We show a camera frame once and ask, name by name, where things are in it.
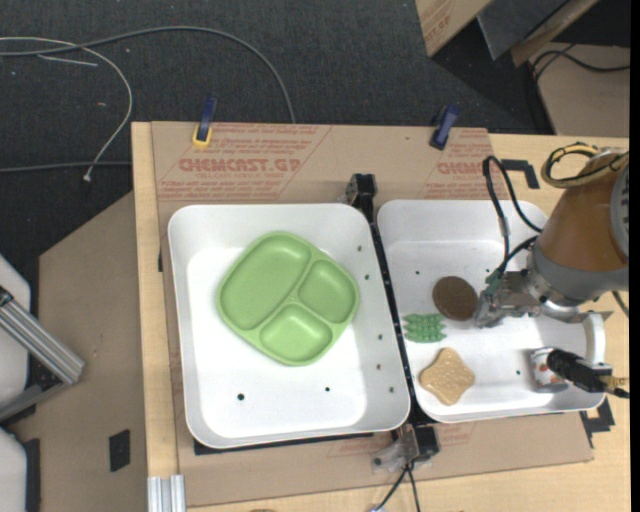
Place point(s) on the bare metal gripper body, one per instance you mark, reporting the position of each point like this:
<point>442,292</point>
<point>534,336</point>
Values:
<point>522,295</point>

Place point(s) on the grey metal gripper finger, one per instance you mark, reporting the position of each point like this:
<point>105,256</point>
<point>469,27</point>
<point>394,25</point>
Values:
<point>484,311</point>
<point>504,318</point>

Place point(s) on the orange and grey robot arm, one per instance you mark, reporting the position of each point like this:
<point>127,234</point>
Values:
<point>580,235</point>

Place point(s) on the white plastic tray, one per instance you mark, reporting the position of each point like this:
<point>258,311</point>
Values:
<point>490,345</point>
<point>280,400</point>

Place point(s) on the brown round biscuit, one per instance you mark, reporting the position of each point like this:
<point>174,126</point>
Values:
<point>454,299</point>

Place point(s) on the green pea pods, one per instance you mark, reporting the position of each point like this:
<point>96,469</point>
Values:
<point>424,328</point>

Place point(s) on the white cup with red print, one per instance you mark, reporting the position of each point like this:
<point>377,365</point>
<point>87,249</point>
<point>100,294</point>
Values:
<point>540,370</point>

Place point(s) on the tan toy bread slice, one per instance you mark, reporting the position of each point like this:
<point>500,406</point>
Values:
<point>446,377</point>

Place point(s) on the green divided plate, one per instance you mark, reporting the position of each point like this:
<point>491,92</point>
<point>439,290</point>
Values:
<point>280,290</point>

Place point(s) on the brown cardboard board red print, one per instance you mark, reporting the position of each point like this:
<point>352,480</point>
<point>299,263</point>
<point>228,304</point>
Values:
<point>310,160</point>

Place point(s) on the black cylinder on white bracket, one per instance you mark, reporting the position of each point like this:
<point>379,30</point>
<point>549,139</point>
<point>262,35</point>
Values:
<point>580,369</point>

